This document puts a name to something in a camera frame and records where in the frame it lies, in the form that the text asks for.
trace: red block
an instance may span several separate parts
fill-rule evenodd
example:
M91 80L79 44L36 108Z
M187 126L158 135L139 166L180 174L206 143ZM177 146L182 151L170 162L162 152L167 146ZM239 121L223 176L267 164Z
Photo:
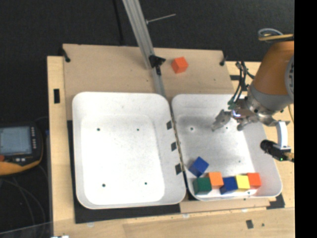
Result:
M250 188L251 189L257 189L261 187L262 182L260 178L259 173L247 173L247 176L249 178Z
M172 62L172 68L175 73L184 72L188 67L188 63L186 62L184 57L175 58Z

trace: device screen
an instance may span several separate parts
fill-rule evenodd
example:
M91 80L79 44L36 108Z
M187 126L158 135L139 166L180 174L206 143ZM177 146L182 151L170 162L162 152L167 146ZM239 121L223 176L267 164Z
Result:
M30 138L30 127L28 126L0 128L0 154L31 154Z

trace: cable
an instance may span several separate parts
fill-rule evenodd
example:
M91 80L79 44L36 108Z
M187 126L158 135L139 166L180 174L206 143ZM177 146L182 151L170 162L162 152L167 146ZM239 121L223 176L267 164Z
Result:
M28 190L26 190L25 188L19 186L19 185L16 185L15 183L7 180L7 179L2 179L3 181L7 182L8 184L12 185L12 186L15 186L16 188L22 190L23 192L27 193L39 206L40 210L41 210L41 213L42 213L42 217L43 217L43 224L45 223L45 220L46 220L46 217L45 217L45 212L44 212L44 209L43 207L41 206L41 203L38 201L38 199L31 193L29 192ZM40 235L40 237L43 236L44 234L44 231L45 231L45 227L43 228L42 230L42 233Z
M241 64L242 64L242 66L244 67L245 72L247 73L247 75L248 75L250 78L254 79L254 75L252 75L251 73L249 73L249 69L246 67L245 63L242 61Z
M283 34L282 32L273 28L263 28L258 31L260 41L290 41L294 40L294 34Z
M16 180L14 177L13 177L12 179L14 180L15 184L16 184L17 186L19 186L19 183L17 182L17 180ZM23 196L23 198L24 198L24 201L25 201L25 203L26 203L26 206L27 206L27 208L28 208L28 210L29 210L29 213L30 213L30 216L31 216L32 225L34 226L34 225L35 225L35 220L34 220L34 215L33 215L33 212L32 212L31 206L30 206L30 203L29 203L29 201L27 200L27 198L26 198L26 196L25 196L23 190L21 190L20 186L19 186L19 191L21 192L21 194L22 194L22 196Z
M241 68L241 64L240 64L239 62L236 62L236 66L237 66L238 69L239 69L239 84L238 84L238 87L237 87L236 92L234 93L234 95L233 95L233 97L232 97L233 100L235 99L237 93L239 92L240 87L242 87L242 86L241 86L241 80L242 80L242 68Z
M37 166L39 167L39 169L41 169L41 171L43 172L43 174L44 174L44 176L46 178L46 181L48 182L49 181L49 177L46 174L46 171L44 170L44 168L40 164L38 164Z
M36 118L34 121L40 121L40 120L43 120L43 119L49 119L49 117L39 117L39 118Z
M242 82L240 83L240 84L241 84L241 85L240 85L240 92L239 92L239 94L238 94L238 96L237 96L237 99L236 99L236 101L235 101L234 103L237 103L237 102L238 102L238 100L239 100L239 98L240 98L240 96L241 96L241 94L242 94L243 86L245 85L245 83L246 83L246 78L247 78L247 73L246 73L247 68L246 68L246 66L245 66L245 64L244 64L243 61L241 61L241 66L242 66L242 69L240 69L240 72L241 72L241 71L243 72L243 78L242 78Z

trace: blue block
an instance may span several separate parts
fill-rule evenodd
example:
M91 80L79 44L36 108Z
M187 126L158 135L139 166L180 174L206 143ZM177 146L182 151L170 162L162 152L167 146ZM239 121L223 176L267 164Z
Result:
M188 170L196 177L199 177L206 171L208 166L209 164L206 161L198 157Z
M238 189L238 184L235 177L225 177L223 178L224 185L220 188L221 194L228 194L236 191Z

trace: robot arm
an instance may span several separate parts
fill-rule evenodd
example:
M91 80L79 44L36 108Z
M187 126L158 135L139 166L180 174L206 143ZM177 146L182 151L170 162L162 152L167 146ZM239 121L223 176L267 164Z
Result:
M221 110L211 129L214 131L223 127L231 118L238 122L238 130L243 130L252 122L276 126L279 142L264 140L261 148L280 161L294 161L294 154L290 153L290 148L287 146L286 125L289 121L277 121L273 118L274 114L294 103L294 35L284 36L278 33L274 38L263 34L259 39L274 41L274 44L264 56L256 76L252 77L253 81L248 86L247 96L240 99L242 90L238 94L237 89L228 102L229 111ZM245 81L248 69L243 62L236 65L240 69L241 84Z

